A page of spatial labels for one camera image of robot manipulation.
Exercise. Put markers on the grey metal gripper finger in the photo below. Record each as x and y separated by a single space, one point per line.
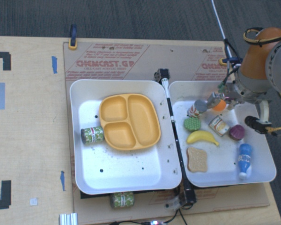
231 105
214 99

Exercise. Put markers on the white plastic tray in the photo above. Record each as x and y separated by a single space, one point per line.
121 167
224 165

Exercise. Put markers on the black cylinder on white bracket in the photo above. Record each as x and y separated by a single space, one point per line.
255 123

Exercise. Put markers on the yellow divided plate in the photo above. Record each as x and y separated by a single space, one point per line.
140 116

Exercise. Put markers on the thin black and white rod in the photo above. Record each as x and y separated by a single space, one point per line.
175 130

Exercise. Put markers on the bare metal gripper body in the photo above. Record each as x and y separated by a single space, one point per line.
244 94

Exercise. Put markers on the green labelled can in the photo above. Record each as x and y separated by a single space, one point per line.
93 135
123 200

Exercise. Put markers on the tan bread slice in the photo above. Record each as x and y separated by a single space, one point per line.
196 160

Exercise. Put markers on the blue plastic bottle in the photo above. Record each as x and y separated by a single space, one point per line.
244 159

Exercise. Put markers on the orange ball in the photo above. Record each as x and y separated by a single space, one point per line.
220 106

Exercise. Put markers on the purple ribbed round toy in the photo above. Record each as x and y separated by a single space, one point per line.
237 132

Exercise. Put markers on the white can yellow label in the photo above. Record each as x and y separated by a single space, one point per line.
219 125

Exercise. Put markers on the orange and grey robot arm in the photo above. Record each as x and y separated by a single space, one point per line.
255 60

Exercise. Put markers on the white can orange green print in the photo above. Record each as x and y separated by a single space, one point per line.
195 109

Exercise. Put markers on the yellow banana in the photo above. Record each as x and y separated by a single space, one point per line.
201 137

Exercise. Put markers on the green dotted round toy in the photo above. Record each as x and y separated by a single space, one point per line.
192 124

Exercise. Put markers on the brown cardboard board red print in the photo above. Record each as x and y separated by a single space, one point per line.
159 57

